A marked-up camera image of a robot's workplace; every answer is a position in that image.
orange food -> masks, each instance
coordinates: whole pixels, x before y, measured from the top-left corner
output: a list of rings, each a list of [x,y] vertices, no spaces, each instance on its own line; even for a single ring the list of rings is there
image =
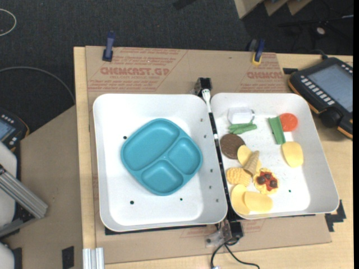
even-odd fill
[[[283,132],[291,132],[298,126],[298,119],[291,113],[284,113],[279,116],[280,123],[282,124]]]

ice cream cone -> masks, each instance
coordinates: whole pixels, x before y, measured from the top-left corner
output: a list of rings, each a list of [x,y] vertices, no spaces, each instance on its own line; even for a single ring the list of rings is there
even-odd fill
[[[250,158],[248,159],[243,169],[249,174],[254,175],[256,173],[258,159],[259,159],[259,151],[256,150],[251,154]]]

black carpet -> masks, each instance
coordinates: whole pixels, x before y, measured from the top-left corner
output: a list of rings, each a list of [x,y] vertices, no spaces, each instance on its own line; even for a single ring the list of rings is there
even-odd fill
[[[246,49],[263,38],[265,51],[277,53],[353,54],[353,19],[330,22],[327,36],[316,40],[311,24],[353,14],[353,0],[313,0],[292,16],[283,6],[268,16],[263,4],[242,20],[234,0],[0,0],[0,8],[16,16],[17,25],[0,36],[0,107],[36,130],[73,105],[73,47],[105,45],[107,32],[116,33],[114,46],[205,50]],[[12,17],[0,12],[0,35]]]

blue plate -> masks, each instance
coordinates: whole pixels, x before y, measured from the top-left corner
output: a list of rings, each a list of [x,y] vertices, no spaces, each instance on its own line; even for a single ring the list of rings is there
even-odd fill
[[[170,195],[202,166],[202,153],[178,125],[154,119],[132,134],[121,148],[126,169],[150,192]]]

cable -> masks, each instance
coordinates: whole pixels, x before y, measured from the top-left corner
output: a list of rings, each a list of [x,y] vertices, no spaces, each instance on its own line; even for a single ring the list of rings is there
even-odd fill
[[[226,249],[228,250],[229,254],[232,255],[232,257],[238,261],[239,263],[241,264],[244,264],[244,265],[249,265],[249,266],[254,266],[254,267],[257,267],[257,269],[260,269],[260,267],[257,265],[257,264],[254,264],[254,263],[248,263],[248,262],[244,262],[244,261],[241,261],[239,260],[233,253],[232,251],[229,249],[228,246],[232,246],[232,245],[235,245],[238,243],[240,239],[237,238],[235,242],[224,242],[223,244],[221,244],[220,246],[218,246],[218,248],[213,252],[212,256],[211,256],[211,269],[215,268],[214,264],[213,264],[213,260],[214,260],[214,256],[216,255],[216,253],[218,252],[218,250],[221,249],[221,247],[225,246]]]
[[[16,20],[15,15],[13,13],[11,13],[10,11],[7,11],[5,9],[0,8],[0,12],[5,12],[5,13],[9,14],[14,20],[12,28],[10,30],[6,31],[5,33],[0,34],[0,37],[1,37],[1,36],[5,36],[5,35],[9,34],[13,29],[15,29],[16,24],[17,24],[17,20]]]
[[[72,94],[71,90],[68,88],[68,86],[59,77],[57,77],[54,74],[51,74],[51,73],[49,73],[49,72],[47,72],[47,71],[45,71],[43,69],[38,69],[38,68],[34,68],[34,67],[10,67],[10,68],[0,69],[0,73],[5,72],[5,71],[10,71],[10,70],[17,70],[17,69],[29,69],[29,70],[32,70],[32,71],[38,71],[38,72],[41,72],[41,73],[45,73],[46,75],[49,75],[49,76],[53,77],[58,82],[60,82],[61,85],[63,85],[65,87],[65,89],[70,94],[70,96],[71,96],[71,98],[73,100],[73,103],[74,104],[76,103],[76,99],[75,99],[74,95]]]

